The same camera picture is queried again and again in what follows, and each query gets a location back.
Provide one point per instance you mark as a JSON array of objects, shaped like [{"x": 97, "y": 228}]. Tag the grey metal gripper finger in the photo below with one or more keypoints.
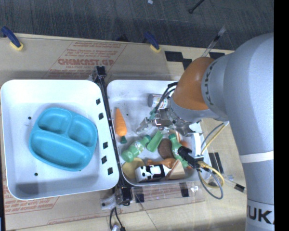
[
  {"x": 146, "y": 122},
  {"x": 142, "y": 129}
]

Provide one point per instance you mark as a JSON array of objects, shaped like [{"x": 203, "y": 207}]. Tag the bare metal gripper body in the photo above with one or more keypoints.
[{"x": 162, "y": 119}]

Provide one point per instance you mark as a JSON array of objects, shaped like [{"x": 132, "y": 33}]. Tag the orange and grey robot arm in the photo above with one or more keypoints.
[{"x": 240, "y": 100}]

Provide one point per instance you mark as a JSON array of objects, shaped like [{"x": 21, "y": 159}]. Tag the plain green bottle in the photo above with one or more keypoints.
[{"x": 154, "y": 141}]

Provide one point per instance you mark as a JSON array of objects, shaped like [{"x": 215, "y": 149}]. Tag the small grey and white can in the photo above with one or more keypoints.
[{"x": 155, "y": 100}]

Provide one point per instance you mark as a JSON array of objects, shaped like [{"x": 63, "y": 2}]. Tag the green bottle with flower label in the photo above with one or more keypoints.
[{"x": 133, "y": 149}]

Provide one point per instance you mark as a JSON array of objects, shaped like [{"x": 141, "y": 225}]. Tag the orange carrot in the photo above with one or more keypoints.
[{"x": 120, "y": 124}]

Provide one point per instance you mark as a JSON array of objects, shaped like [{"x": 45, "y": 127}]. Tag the orange pizza slice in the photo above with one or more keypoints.
[{"x": 180, "y": 139}]

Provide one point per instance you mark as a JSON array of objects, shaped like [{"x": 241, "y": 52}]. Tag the white plastic tray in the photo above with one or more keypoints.
[
  {"x": 19, "y": 153},
  {"x": 132, "y": 97}
]

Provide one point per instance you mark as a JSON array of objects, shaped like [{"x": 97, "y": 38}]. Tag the brown round biscuit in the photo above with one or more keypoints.
[{"x": 165, "y": 148}]

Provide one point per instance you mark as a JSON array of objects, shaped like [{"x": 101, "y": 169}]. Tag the tan flat round bread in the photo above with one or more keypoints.
[{"x": 131, "y": 166}]

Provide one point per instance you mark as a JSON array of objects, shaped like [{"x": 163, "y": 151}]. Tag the orange brown toy drumstick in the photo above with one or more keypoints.
[{"x": 166, "y": 163}]

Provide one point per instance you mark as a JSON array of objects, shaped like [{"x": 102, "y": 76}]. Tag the tan sandwich wedge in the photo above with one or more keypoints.
[{"x": 177, "y": 172}]

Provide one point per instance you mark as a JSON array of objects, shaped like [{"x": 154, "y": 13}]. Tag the blue divided plate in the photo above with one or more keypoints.
[{"x": 60, "y": 141}]

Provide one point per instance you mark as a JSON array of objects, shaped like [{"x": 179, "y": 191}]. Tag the brown cardboard board red print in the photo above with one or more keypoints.
[{"x": 62, "y": 56}]

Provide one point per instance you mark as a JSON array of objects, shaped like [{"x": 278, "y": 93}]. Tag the black cylinder on white bracket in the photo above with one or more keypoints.
[{"x": 186, "y": 154}]

